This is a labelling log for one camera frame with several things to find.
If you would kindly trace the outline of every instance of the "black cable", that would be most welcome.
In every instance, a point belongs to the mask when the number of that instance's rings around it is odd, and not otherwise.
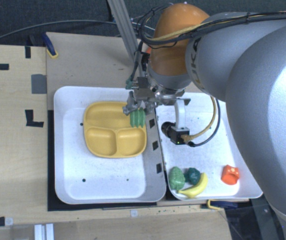
[[[161,48],[171,48],[173,46],[175,46],[178,42],[176,41],[175,43],[173,43],[172,45],[163,45],[163,46],[160,46],[160,47],[153,47],[152,45],[150,44],[146,44],[148,47],[152,48],[153,50],[157,50],[157,49],[161,49]]]
[[[143,42],[140,41],[135,53],[140,53],[140,54],[141,54],[142,48],[143,48]],[[139,55],[136,55],[136,56],[135,56],[134,68],[133,68],[132,74],[131,74],[131,76],[130,76],[130,80],[131,80],[131,81],[133,81],[134,76],[135,76],[135,73],[136,73],[136,71],[137,71],[137,68],[139,67],[139,64],[140,64],[139,58],[140,58]]]
[[[186,145],[188,145],[192,148],[202,146],[202,145],[208,143],[217,134],[219,127],[220,127],[220,121],[221,121],[221,109],[220,109],[220,104],[219,104],[219,101],[217,98],[215,99],[215,101],[216,101],[216,106],[217,106],[217,124],[216,124],[215,130],[210,135],[210,137],[208,137],[206,140],[204,140],[200,143],[196,143],[196,144],[192,141],[189,141]]]
[[[286,19],[286,11],[280,11],[280,12],[263,12],[263,13],[253,13],[253,14],[246,14],[244,16],[235,17],[235,18],[224,18],[224,19],[218,19],[215,21],[208,22],[204,25],[201,25],[199,27],[196,27],[195,29],[188,31],[184,34],[181,34],[178,37],[174,37],[167,40],[150,40],[145,35],[145,25],[150,20],[152,15],[149,13],[141,23],[141,27],[139,28],[139,36],[140,38],[149,46],[160,46],[160,45],[166,45],[169,43],[175,43],[178,41],[182,41],[185,39],[191,39],[191,38],[197,38],[202,37],[210,32],[235,26],[235,25],[241,25],[241,24],[248,24],[248,23],[254,23],[254,22],[262,22],[262,21],[273,21],[273,20],[283,20]]]
[[[168,7],[168,5],[166,5],[166,6],[164,6],[164,5],[158,5],[158,6],[156,6],[156,7],[151,8],[147,13],[145,13],[142,17],[140,17],[140,18],[138,19],[138,21],[137,21],[138,25],[141,26],[141,25],[142,25],[142,24],[140,23],[141,21],[144,22],[144,19],[146,19],[148,16],[149,16],[149,18],[150,18],[151,16],[155,15],[156,12],[161,11],[161,10],[164,10],[164,9],[167,8],[167,7]]]
[[[17,29],[15,31],[3,34],[0,36],[0,39],[11,36],[13,34],[19,33],[19,32],[23,32],[26,30],[31,30],[31,29],[35,29],[35,28],[39,28],[39,27],[44,27],[44,26],[49,26],[49,25],[56,25],[56,24],[69,24],[69,23],[101,23],[101,24],[111,24],[111,25],[117,25],[116,22],[111,22],[111,21],[104,21],[104,20],[95,20],[95,19],[72,19],[72,20],[61,20],[61,21],[53,21],[53,22],[46,22],[46,23],[41,23],[41,24],[37,24],[37,25],[32,25],[32,26],[27,26],[27,27],[23,27],[20,29]],[[138,26],[138,23],[136,22],[132,22],[132,24]],[[144,26],[144,28],[147,29],[152,29],[149,26]]]
[[[109,1],[105,0],[105,2],[106,2],[107,12],[108,12],[108,21],[112,22],[114,20],[114,17],[113,17],[112,11],[111,11],[111,7],[110,7],[110,4],[109,4]]]

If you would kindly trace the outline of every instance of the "yellow banana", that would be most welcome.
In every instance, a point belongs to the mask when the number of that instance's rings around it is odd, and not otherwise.
[[[177,193],[183,194],[188,198],[194,198],[205,190],[208,185],[208,181],[208,176],[205,172],[202,172],[200,175],[199,182],[196,185],[183,190],[179,190],[177,191]]]

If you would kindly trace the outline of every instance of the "yellow divided plate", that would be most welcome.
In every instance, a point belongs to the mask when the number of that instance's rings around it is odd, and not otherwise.
[[[84,137],[88,149],[103,158],[135,157],[146,148],[147,129],[131,127],[123,113],[125,102],[102,101],[89,105],[84,113]]]

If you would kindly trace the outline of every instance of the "wooden table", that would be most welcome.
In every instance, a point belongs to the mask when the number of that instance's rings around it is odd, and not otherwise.
[[[48,211],[47,111],[53,109],[54,91],[64,85],[123,87],[124,83],[120,80],[126,79],[131,72],[131,62],[120,38],[57,33],[49,33],[49,36],[54,40],[79,38],[87,50],[82,48],[80,52],[69,54],[68,58],[74,62],[63,67],[65,62],[61,61],[63,64],[58,74],[53,64],[60,64],[49,59],[44,47],[31,47],[31,56],[26,58],[28,54],[24,46],[0,45],[0,64],[9,65],[9,70],[0,70],[0,217],[12,218],[14,225],[30,225],[127,219],[131,218],[132,209],[137,210],[139,218],[162,215],[184,217],[197,213],[203,216],[206,224],[214,221],[221,223],[215,227],[224,229],[224,239],[230,239],[228,224],[221,215],[224,210],[218,214],[217,211],[201,209],[199,202],[161,200],[154,207]],[[59,52],[59,56],[63,54],[64,50]],[[69,71],[73,66],[73,72],[78,71],[77,76]],[[84,78],[83,74],[87,73],[85,67],[91,67],[88,70],[92,82]],[[115,77],[102,78],[111,71],[117,72],[119,80]],[[32,93],[32,75],[47,76],[47,94]],[[198,91],[196,87],[189,86],[188,91],[191,90]],[[33,120],[44,122],[43,127],[26,126],[25,110],[33,110]]]

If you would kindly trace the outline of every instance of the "broccoli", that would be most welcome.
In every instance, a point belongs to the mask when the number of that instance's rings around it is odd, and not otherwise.
[[[188,168],[187,172],[184,173],[184,177],[185,182],[190,182],[192,185],[196,185],[201,178],[201,173],[195,168]]]
[[[169,186],[172,190],[181,190],[185,184],[183,172],[177,166],[173,167],[168,176]]]

